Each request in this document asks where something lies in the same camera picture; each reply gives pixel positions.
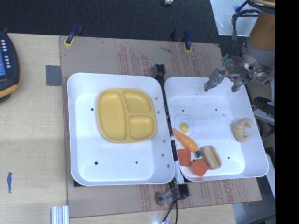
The white and yellow fried egg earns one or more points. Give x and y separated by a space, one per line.
184 126

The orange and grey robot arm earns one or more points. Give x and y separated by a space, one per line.
262 34

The thin black and white rod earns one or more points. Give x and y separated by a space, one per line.
167 115

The black cylinder on white bracket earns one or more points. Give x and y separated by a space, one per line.
262 102

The white plastic tray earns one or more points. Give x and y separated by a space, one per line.
210 115
116 162

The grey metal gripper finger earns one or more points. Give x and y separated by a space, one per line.
237 84
213 79

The brown cardboard board, red print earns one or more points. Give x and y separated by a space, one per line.
130 52

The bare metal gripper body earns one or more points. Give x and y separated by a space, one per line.
243 72

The yellow divided plate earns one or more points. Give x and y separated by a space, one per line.
109 115

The orange cube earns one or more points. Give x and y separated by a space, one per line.
200 167
184 157

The orange carrot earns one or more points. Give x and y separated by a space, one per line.
185 141

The beige croissant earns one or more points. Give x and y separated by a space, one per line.
239 130

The small white and red can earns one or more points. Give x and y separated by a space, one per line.
167 0

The tan bread roll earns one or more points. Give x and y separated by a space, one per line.
211 157

